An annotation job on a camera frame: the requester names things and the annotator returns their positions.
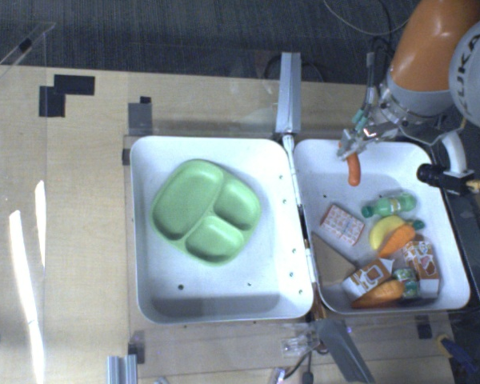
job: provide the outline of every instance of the carrot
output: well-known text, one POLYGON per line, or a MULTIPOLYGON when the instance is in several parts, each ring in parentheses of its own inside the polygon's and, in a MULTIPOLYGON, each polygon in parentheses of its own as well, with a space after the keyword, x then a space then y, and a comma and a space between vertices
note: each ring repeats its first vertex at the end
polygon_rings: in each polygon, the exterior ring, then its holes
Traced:
POLYGON ((353 309, 365 309, 367 307, 385 306, 403 295, 405 287, 399 280, 384 282, 370 290, 360 298, 354 300, 351 305, 353 309))
POLYGON ((346 164, 349 167, 349 185, 359 185, 361 182, 361 165, 359 164, 359 156, 357 153, 354 152, 346 157, 346 164))
POLYGON ((387 258, 413 240, 414 236, 416 236, 416 230, 414 230, 414 228, 408 223, 404 223, 388 237, 386 242, 382 244, 378 256, 380 258, 387 258))

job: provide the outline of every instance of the transparent plastic piece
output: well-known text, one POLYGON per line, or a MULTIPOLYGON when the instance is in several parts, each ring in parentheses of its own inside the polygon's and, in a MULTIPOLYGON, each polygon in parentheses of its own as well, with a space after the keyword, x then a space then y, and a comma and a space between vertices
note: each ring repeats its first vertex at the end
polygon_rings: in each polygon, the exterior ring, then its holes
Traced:
POLYGON ((44 381, 47 123, 39 87, 52 27, 0 19, 0 382, 44 381), (36 66, 22 66, 27 59, 36 66))

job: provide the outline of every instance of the yellow toy fruit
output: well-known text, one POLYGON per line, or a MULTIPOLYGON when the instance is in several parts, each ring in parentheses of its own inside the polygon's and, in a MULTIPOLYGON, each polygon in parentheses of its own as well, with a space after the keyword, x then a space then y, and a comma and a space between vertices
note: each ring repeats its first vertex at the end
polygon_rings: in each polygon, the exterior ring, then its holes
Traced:
POLYGON ((396 214, 386 216, 375 223, 374 227, 370 231, 369 236, 370 246, 372 249, 377 250, 381 246, 382 242, 384 242, 384 239, 404 223, 406 223, 406 221, 396 214))

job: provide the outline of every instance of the green plate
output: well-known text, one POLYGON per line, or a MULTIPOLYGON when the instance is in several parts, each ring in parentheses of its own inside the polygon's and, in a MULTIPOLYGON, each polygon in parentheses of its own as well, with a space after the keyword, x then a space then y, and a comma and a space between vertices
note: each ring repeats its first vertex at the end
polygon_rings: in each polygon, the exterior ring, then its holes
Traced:
POLYGON ((181 164, 155 196, 153 228, 180 251, 211 265, 240 253, 261 215, 258 197, 212 162, 181 164))

